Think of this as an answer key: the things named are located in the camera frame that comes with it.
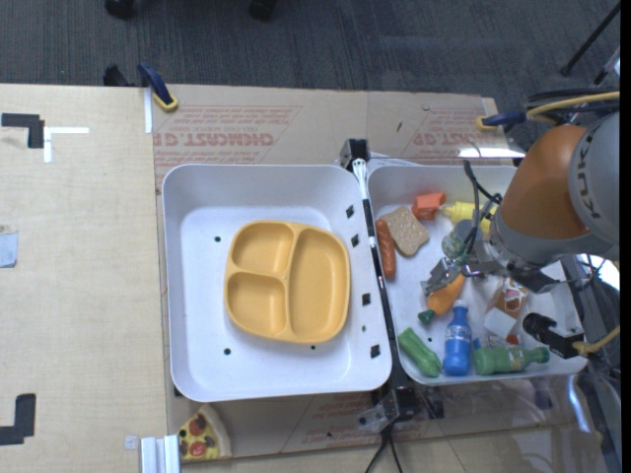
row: yellow cable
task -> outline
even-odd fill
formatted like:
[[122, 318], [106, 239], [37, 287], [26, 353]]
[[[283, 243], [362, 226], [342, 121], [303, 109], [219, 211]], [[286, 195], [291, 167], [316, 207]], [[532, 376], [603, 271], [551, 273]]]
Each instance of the yellow cable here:
[[620, 98], [619, 91], [612, 91], [609, 93], [599, 93], [597, 95], [586, 95], [584, 97], [577, 97], [574, 99], [567, 99], [561, 101], [554, 101], [553, 103], [547, 103], [545, 105], [536, 106], [532, 108], [528, 112], [526, 112], [526, 117], [533, 118], [538, 114], [543, 112], [547, 112], [548, 110], [554, 110], [555, 108], [565, 108], [572, 105], [578, 105], [581, 103], [590, 103], [592, 101], [607, 101], [607, 100], [617, 100]]
[[587, 342], [574, 342], [572, 347], [574, 347], [581, 356], [585, 356], [586, 354], [592, 354], [600, 350], [604, 345], [609, 343], [615, 336], [620, 334], [620, 325], [618, 324], [611, 331], [609, 331], [603, 338], [594, 343]]

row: caster wheel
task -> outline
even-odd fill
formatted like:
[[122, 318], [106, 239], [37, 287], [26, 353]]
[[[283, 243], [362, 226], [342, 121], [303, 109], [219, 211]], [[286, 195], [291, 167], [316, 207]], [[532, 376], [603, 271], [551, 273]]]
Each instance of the caster wheel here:
[[134, 0], [105, 0], [107, 11], [117, 18], [126, 20], [133, 14]]
[[269, 21], [274, 12], [276, 0], [252, 0], [249, 4], [249, 14], [260, 21]]

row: yellow bottle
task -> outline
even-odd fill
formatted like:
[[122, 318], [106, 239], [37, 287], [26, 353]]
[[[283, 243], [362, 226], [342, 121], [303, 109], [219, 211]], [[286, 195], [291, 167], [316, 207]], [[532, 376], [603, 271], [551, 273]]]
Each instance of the yellow bottle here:
[[[497, 205], [491, 207], [491, 214], [495, 213]], [[442, 208], [442, 211], [449, 216], [452, 223], [457, 224], [463, 219], [471, 219], [473, 217], [473, 211], [475, 210], [474, 203], [468, 203], [465, 201], [456, 201], [452, 205], [447, 205]], [[482, 219], [480, 222], [480, 230], [485, 235], [488, 235], [491, 229], [491, 222], [488, 219]]]

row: pizza slice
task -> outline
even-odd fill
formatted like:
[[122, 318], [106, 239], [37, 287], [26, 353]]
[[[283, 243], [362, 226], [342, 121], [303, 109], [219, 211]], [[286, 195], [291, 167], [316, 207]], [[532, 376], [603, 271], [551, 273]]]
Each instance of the pizza slice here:
[[177, 437], [182, 463], [232, 457], [228, 431], [219, 414], [207, 403], [179, 428]]

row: blue bottle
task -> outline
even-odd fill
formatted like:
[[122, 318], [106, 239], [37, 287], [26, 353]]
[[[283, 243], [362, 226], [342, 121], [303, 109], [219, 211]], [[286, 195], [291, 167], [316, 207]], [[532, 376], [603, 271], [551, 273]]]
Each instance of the blue bottle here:
[[468, 303], [456, 300], [452, 311], [454, 318], [445, 333], [443, 370], [446, 374], [462, 376], [469, 373], [471, 368], [471, 327], [466, 320]]

